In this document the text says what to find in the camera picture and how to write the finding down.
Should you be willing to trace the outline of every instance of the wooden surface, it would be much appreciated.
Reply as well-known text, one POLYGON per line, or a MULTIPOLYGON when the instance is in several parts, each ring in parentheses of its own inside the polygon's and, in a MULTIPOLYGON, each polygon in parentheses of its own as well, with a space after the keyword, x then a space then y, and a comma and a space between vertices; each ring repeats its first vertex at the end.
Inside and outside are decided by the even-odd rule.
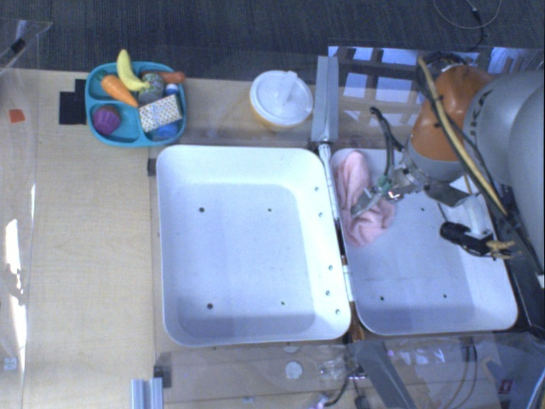
MULTIPOLYGON (((27 75, 37 77, 35 72, 27 75)), ((75 78, 85 77, 70 72, 39 74, 23 407, 126 409, 131 379, 150 379, 160 354, 169 355, 182 372, 173 377, 176 386, 165 391, 170 401, 166 407, 171 409, 303 409, 319 389, 334 394, 340 384, 319 376, 319 349, 302 348, 294 354, 284 347, 198 352, 165 339, 157 311, 158 290, 154 290, 158 276, 157 238, 152 235, 157 222, 152 207, 154 181, 147 176, 148 158, 157 150, 109 147, 97 141, 87 126, 58 124, 59 92, 73 91, 75 78), (292 359, 304 365, 301 381, 286 377, 285 366, 292 359)), ((186 136, 200 135, 201 140, 192 142, 209 141, 207 132, 213 130, 207 120, 222 118, 231 123, 225 134, 233 136, 238 126, 247 129, 247 123, 258 143, 278 138, 253 127, 245 103, 247 88, 245 83, 188 80, 191 122, 186 136)), ((460 370, 454 365, 451 375, 432 388, 408 375, 408 388, 425 406, 430 389, 444 389, 446 394, 456 390, 460 370)), ((371 407, 381 408, 370 381, 361 386, 371 407)), ((479 407, 497 407, 489 404, 494 388, 487 380, 479 380, 475 388, 482 397, 479 407)), ((350 388, 336 407, 353 408, 354 396, 350 388)))

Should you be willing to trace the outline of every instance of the blue divided plate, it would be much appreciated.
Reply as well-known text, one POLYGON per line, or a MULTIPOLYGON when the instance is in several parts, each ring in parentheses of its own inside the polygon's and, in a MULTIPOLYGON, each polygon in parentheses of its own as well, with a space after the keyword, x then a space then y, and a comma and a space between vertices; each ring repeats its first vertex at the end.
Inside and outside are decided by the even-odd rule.
MULTIPOLYGON (((172 72, 172 68, 162 64, 156 64, 153 62, 133 62, 133 71, 135 74, 140 74, 142 71, 160 71, 160 72, 172 72)), ((177 132, 174 136, 161 141, 154 141, 150 133, 144 132, 141 127, 140 115, 138 108, 129 106, 121 101, 111 98, 100 86, 101 75, 106 72, 107 74, 118 73, 117 64, 104 64, 96 67, 87 78, 85 84, 85 110, 87 113, 87 123, 93 132, 93 135, 97 139, 110 144, 111 146, 118 147, 149 147, 149 146, 163 146, 176 141, 184 129, 186 128, 186 96, 182 85, 178 85, 180 93, 178 94, 181 106, 181 120, 175 122, 177 126, 177 132), (110 135, 102 135, 93 126, 93 113, 101 106, 113 106, 115 107, 121 117, 121 124, 110 135)))

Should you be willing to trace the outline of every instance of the banana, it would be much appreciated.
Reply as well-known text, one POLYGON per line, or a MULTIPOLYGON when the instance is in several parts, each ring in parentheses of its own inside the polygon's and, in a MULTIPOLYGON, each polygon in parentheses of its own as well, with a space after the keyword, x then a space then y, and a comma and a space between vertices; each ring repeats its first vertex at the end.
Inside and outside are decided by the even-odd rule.
POLYGON ((129 52, 122 49, 118 55, 118 76, 130 91, 142 91, 150 87, 149 82, 144 82, 136 77, 129 52))

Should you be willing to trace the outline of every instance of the pink cloth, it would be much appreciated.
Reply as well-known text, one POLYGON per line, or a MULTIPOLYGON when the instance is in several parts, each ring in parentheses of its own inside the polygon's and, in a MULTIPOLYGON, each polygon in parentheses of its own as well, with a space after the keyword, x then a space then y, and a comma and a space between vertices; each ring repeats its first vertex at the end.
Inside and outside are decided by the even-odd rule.
POLYGON ((370 185, 369 169, 362 153, 354 150, 339 164, 335 171, 335 184, 343 232, 350 245, 363 247, 370 244, 392 225, 395 206, 385 199, 357 218, 350 214, 350 208, 370 185))

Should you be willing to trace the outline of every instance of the gray floor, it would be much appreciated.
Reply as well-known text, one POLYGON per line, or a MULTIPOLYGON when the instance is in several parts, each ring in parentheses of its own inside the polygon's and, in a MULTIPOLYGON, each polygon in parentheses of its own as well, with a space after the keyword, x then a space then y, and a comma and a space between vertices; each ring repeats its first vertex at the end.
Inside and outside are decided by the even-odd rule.
MULTIPOLYGON (((472 0, 483 22, 499 0, 472 0)), ((475 25, 462 0, 438 0, 475 25)), ((466 49, 479 30, 439 17, 433 0, 0 0, 2 17, 53 21, 41 66, 89 71, 127 48, 194 77, 246 78, 248 68, 296 66, 331 45, 466 49)), ((545 0, 503 0, 484 43, 543 47, 545 0)))

